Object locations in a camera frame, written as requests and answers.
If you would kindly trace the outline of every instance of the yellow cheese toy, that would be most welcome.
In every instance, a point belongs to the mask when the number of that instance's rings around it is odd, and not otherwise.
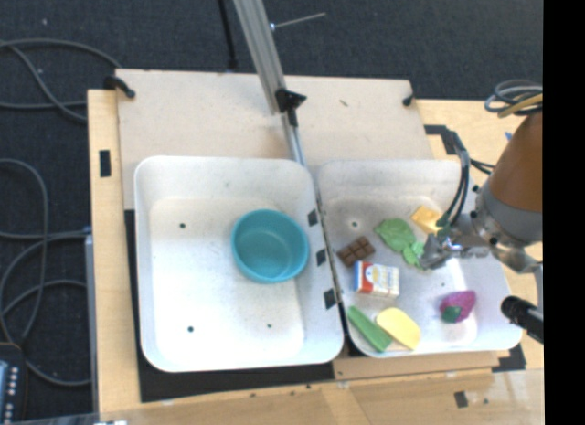
[[[420,206],[410,218],[426,233],[437,233],[441,228],[437,227],[437,220],[442,216],[441,212]]]
[[[410,350],[417,348],[420,342],[420,328],[399,308],[387,308],[380,312],[376,317],[376,323]]]

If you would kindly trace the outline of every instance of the black bracket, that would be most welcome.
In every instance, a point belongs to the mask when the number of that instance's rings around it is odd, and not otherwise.
[[[287,113],[289,124],[295,128],[299,126],[299,121],[296,117],[296,109],[307,100],[304,95],[294,93],[286,89],[278,89],[276,91],[276,101],[281,113]]]
[[[107,76],[103,80],[103,88],[105,90],[116,90],[116,88],[120,89],[129,99],[133,99],[136,96],[136,92],[128,87],[128,84],[126,84],[126,82],[117,76]]]
[[[443,124],[425,124],[424,132],[428,135],[438,134],[442,139],[447,155],[457,155],[457,149],[452,138],[452,131]]]
[[[405,107],[409,107],[412,104],[413,100],[414,100],[414,93],[411,93],[406,99],[402,99],[402,104]]]

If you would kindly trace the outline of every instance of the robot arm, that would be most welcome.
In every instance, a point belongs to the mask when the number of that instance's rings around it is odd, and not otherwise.
[[[505,106],[493,108],[494,100]],[[442,230],[436,236],[429,235],[420,263],[437,269],[451,257],[484,256],[491,252],[513,271],[533,273],[538,307],[511,296],[502,302],[501,308],[510,321],[544,344],[543,263],[525,251],[527,246],[543,240],[542,87],[524,81],[506,82],[496,87],[495,95],[485,106],[499,117],[521,114],[526,118],[478,191],[475,209],[468,215],[455,212],[452,217],[451,206],[437,223]],[[456,133],[452,133],[452,139],[462,161],[461,183],[466,184],[469,156]]]

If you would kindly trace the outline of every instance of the purple toy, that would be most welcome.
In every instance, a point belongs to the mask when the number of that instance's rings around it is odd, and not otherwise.
[[[476,300],[473,290],[453,292],[442,299],[439,310],[445,323],[460,323],[469,316]]]

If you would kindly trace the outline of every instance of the wooden table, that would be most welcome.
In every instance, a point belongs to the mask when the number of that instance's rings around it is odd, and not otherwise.
[[[118,93],[89,92],[92,235],[95,271],[97,379],[103,420],[140,423],[540,423],[544,420],[542,345],[525,336],[527,369],[496,373],[507,352],[335,361],[335,381],[230,391],[143,403],[136,366],[133,310],[123,222]],[[422,123],[458,132],[471,157],[494,163],[505,132],[520,121],[497,120],[477,101],[415,101]],[[432,153],[448,158],[439,137]],[[100,151],[110,151],[111,174],[100,173]],[[474,174],[481,184],[484,175]],[[530,249],[541,258],[541,246]],[[512,293],[535,303],[531,276],[506,272]]]

